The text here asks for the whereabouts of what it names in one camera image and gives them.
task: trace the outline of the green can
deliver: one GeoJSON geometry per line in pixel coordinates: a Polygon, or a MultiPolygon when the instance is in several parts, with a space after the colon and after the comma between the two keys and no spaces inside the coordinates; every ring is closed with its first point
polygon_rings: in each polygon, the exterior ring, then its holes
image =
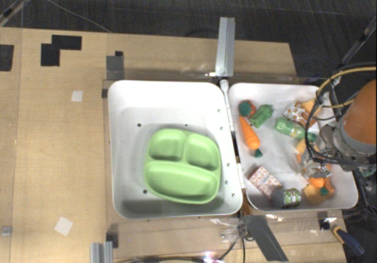
{"type": "Polygon", "coordinates": [[[287,190],[274,190],[271,194],[272,205],[278,209],[287,209],[299,206],[301,203],[301,193],[292,188],[287,190]]]}

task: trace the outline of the snack package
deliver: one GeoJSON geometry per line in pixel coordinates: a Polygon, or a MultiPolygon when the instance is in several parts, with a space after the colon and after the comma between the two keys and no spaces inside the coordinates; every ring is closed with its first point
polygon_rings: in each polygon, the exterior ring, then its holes
{"type": "Polygon", "coordinates": [[[248,180],[268,198],[276,189],[281,189],[283,185],[263,166],[260,166],[254,173],[252,173],[248,180]]]}
{"type": "MultiPolygon", "coordinates": [[[[284,113],[284,117],[294,123],[300,124],[305,127],[309,118],[309,112],[298,102],[295,101],[284,113]]],[[[309,127],[312,127],[317,121],[315,119],[310,120],[309,127]]]]}

